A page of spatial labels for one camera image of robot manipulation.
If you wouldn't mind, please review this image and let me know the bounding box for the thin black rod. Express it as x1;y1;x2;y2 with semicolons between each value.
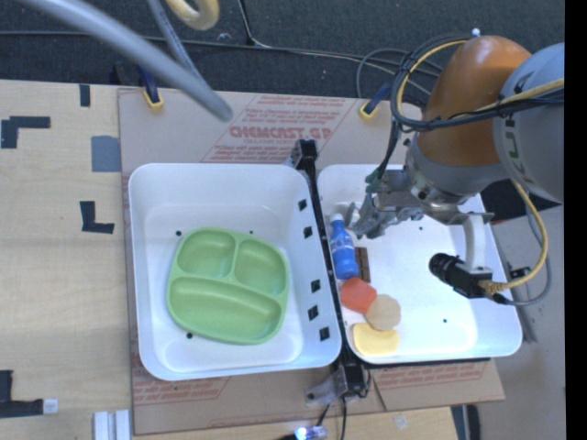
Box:
304;167;355;367

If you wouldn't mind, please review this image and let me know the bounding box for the white plastic tray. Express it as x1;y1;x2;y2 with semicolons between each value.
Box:
127;162;343;381
316;163;525;366

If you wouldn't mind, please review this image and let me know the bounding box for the blue bottle white cap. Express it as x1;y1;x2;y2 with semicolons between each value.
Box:
328;213;360;281

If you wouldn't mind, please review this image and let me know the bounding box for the tan round biscuit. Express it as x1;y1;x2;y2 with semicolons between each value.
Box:
366;293;403;333

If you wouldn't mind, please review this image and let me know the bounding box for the black block with thin wires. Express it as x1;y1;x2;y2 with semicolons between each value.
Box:
340;362;370;397
292;138;319;171

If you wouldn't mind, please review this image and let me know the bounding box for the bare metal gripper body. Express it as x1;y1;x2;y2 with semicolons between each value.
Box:
366;170;481;225

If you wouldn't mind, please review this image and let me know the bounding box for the brown cardboard board red print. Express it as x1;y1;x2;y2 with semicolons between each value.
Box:
116;87;506;437

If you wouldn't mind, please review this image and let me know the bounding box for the yellow flat cheese slice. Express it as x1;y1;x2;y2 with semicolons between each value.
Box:
351;322;401;358

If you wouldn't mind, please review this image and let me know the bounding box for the green divided plate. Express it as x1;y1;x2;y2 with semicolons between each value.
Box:
165;226;292;347

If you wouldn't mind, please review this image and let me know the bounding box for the orange rounded block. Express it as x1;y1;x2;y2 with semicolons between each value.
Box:
339;276;379;314

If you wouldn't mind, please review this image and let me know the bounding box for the black cylinder on white bracket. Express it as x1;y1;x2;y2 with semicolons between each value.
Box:
427;211;496;300

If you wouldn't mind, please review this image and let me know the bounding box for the brown chocolate bar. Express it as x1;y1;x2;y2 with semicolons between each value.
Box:
354;247;373;281

